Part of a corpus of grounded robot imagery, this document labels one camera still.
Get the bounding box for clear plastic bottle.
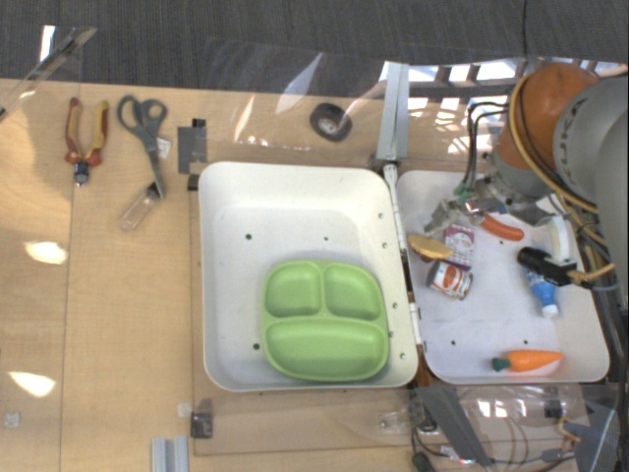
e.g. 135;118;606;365
459;385;580;430

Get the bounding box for white plastic tray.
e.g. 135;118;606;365
395;169;612;385
197;160;421;393

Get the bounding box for red and yellow pliers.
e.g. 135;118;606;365
64;96;111;189

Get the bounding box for pink and white carton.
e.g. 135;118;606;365
441;222;477;271

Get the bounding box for brown bread slice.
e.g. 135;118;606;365
406;233;455;264

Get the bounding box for black cylinder on white bracket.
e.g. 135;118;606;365
516;213;579;287

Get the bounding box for orange carrot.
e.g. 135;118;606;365
490;349;564;375

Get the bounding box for orange sausage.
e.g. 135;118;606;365
479;212;526;243

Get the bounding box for red and white can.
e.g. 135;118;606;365
426;260;475;301

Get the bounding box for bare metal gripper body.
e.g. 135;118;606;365
459;177;523;221

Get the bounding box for small clear vial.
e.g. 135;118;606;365
118;181;161;233

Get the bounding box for thin black and white rod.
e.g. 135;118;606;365
382;163;425;354

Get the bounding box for black tape roll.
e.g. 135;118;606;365
309;101;354;144

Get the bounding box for grey scissors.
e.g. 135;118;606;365
115;93;170;201

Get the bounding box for green divided plate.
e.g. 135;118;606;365
259;259;391;384

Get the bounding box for blue and white bottle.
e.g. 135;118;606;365
524;266;561;320

